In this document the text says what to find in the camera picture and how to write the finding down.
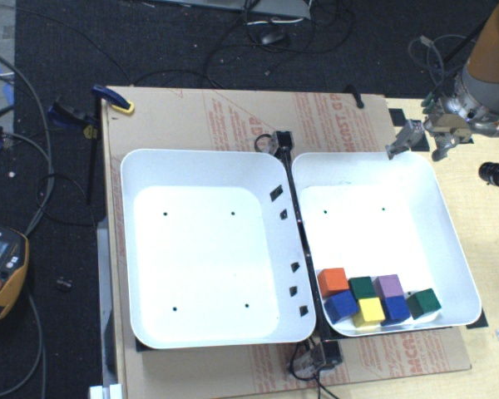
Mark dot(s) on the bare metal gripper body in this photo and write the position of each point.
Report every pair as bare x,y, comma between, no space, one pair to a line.
453,122

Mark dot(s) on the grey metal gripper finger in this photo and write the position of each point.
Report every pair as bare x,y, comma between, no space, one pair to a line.
444,147
406,137

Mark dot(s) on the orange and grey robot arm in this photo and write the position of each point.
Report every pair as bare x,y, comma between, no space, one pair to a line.
487,52

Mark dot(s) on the white plastic tray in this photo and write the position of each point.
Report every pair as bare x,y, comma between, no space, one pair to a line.
370,231
199,247

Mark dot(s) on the thin black rod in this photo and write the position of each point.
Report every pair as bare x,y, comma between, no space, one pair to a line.
300,227

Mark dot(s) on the purple cube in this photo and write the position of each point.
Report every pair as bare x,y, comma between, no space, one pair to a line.
389,286

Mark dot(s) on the green cube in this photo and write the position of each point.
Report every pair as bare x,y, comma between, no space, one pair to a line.
362,287
423,303

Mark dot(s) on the orange cube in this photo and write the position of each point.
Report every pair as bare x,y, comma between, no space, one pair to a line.
332,281

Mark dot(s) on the blue cube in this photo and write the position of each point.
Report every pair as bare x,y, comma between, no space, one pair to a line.
397,309
340,306

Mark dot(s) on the yellow cube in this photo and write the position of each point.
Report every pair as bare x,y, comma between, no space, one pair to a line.
370,311

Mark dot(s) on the brown cardboard board red print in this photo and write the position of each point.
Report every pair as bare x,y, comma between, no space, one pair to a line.
199,116

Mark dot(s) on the black cylinder on white bracket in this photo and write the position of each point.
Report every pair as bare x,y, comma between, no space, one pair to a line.
492,173

